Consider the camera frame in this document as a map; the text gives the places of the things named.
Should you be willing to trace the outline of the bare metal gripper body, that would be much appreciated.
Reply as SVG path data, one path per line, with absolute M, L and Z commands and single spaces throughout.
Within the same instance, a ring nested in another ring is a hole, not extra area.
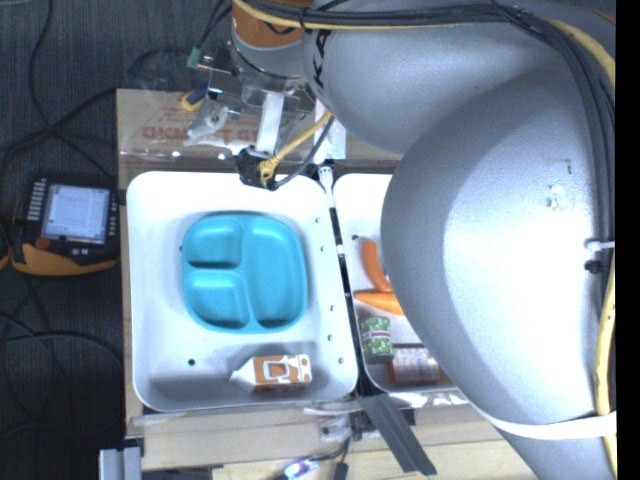
M 283 97 L 283 115 L 301 118 L 315 109 L 316 98 L 302 75 L 280 75 L 256 67 L 231 43 L 204 54 L 198 68 L 208 73 L 209 97 L 219 105 L 258 114 L 268 94 Z

